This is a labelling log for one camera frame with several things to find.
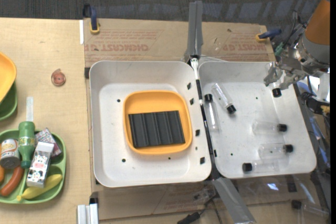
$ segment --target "can label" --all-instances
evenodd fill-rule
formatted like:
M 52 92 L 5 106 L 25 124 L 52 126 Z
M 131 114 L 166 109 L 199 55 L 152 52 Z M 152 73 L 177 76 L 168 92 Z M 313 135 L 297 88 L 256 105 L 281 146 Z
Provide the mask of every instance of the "can label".
M 15 168 L 20 163 L 18 143 L 15 139 L 6 139 L 1 143 L 0 165 L 6 169 Z
M 35 147 L 35 138 L 29 136 L 23 136 L 19 138 L 19 147 L 20 146 L 33 146 Z

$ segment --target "banana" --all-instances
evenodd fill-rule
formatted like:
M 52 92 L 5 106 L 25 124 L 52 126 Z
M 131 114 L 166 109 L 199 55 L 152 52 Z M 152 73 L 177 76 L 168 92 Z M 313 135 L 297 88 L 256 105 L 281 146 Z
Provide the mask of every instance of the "banana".
M 21 195 L 18 195 L 16 197 L 16 199 L 18 201 L 20 201 L 21 199 L 28 199 L 28 200 L 33 199 L 58 185 L 58 183 L 61 182 L 62 178 L 63 176 L 61 174 L 48 176 L 44 188 L 38 188 L 38 187 L 26 188 Z

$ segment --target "table surface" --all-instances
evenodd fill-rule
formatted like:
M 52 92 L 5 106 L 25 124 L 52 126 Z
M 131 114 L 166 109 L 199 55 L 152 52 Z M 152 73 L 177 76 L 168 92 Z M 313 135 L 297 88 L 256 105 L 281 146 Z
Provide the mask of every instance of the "table surface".
M 90 167 L 90 123 L 88 123 L 87 80 L 84 77 L 85 48 L 80 44 L 78 20 L 0 18 L 0 51 L 17 67 L 16 113 L 0 122 L 0 131 L 18 128 L 26 120 L 26 97 L 34 98 L 34 122 L 37 129 L 48 127 L 64 140 L 67 169 L 64 187 L 54 199 L 35 205 L 1 204 L 1 219 L 11 223 L 76 223 L 76 208 L 88 204 L 92 193 Z M 51 74 L 56 70 L 66 83 L 56 87 Z M 258 223 L 283 223 L 303 219 L 297 214 L 282 214 L 288 203 L 249 206 Z M 219 210 L 225 223 L 232 220 Z M 185 212 L 132 219 L 114 219 L 102 223 L 176 223 Z M 218 223 L 213 210 L 207 210 L 200 223 Z

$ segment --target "carrot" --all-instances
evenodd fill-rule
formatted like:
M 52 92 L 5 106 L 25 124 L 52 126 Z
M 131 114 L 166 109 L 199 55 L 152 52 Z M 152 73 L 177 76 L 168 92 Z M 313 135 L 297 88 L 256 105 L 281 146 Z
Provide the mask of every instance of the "carrot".
M 2 180 L 4 180 L 4 178 L 5 178 L 5 168 L 3 168 L 0 165 L 0 183 L 2 182 Z
M 8 183 L 0 190 L 2 196 L 8 196 L 17 187 L 23 177 L 24 169 L 21 166 L 14 168 L 12 177 Z

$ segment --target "green tray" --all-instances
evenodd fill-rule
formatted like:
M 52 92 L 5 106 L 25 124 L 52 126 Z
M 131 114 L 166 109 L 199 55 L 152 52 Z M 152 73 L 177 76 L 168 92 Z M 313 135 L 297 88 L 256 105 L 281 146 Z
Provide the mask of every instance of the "green tray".
M 66 148 L 63 140 L 56 134 L 51 133 L 62 150 L 62 153 L 58 155 L 55 158 L 52 158 L 50 161 L 50 168 L 48 171 L 48 176 L 54 175 L 54 174 L 62 174 L 62 180 L 61 182 L 55 186 L 54 188 L 48 190 L 47 192 L 33 198 L 33 199 L 22 199 L 21 201 L 18 201 L 16 199 L 16 196 L 21 195 L 23 191 L 26 189 L 26 178 L 28 174 L 29 169 L 25 169 L 24 176 L 21 179 L 20 184 L 17 186 L 17 188 L 9 195 L 9 196 L 1 196 L 0 195 L 0 202 L 6 203 L 6 204 L 38 204 L 40 202 L 49 201 L 56 197 L 56 195 L 61 191 L 64 183 L 65 178 L 65 171 L 66 171 Z M 11 129 L 0 133 L 0 143 L 2 143 L 3 140 L 6 140 L 8 138 L 18 139 L 19 137 L 19 130 L 18 129 Z M 10 180 L 13 173 L 13 169 L 6 169 L 5 170 L 5 178 L 3 182 L 0 184 L 0 189 L 6 185 L 6 183 Z
M 13 83 L 6 97 L 0 103 L 0 121 L 11 116 L 17 107 L 16 84 Z

